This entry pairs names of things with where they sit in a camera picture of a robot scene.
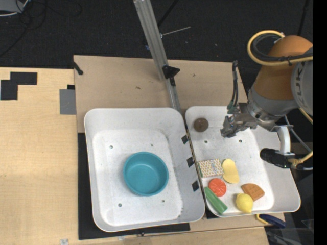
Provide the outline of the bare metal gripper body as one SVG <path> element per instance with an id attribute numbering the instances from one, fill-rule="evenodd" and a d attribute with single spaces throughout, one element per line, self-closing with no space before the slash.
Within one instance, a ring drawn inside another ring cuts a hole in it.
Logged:
<path id="1" fill-rule="evenodd" d="M 258 126 L 272 131 L 278 120 L 278 116 L 267 113 L 256 104 L 238 103 L 233 111 L 233 128 L 237 132 L 256 129 Z"/>

